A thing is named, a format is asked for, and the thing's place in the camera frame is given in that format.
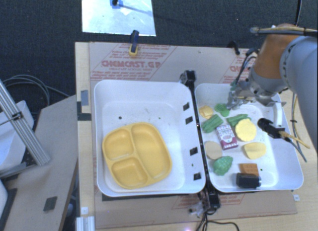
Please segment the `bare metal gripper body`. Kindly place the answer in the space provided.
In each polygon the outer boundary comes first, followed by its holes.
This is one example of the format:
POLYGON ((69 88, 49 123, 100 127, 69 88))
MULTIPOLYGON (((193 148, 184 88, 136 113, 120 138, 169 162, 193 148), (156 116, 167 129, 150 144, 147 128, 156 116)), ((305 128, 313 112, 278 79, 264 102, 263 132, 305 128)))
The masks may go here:
POLYGON ((274 93, 266 91, 253 80, 241 80, 232 83, 232 94, 243 97, 243 104, 258 102, 265 107, 273 106, 276 101, 272 99, 274 93))

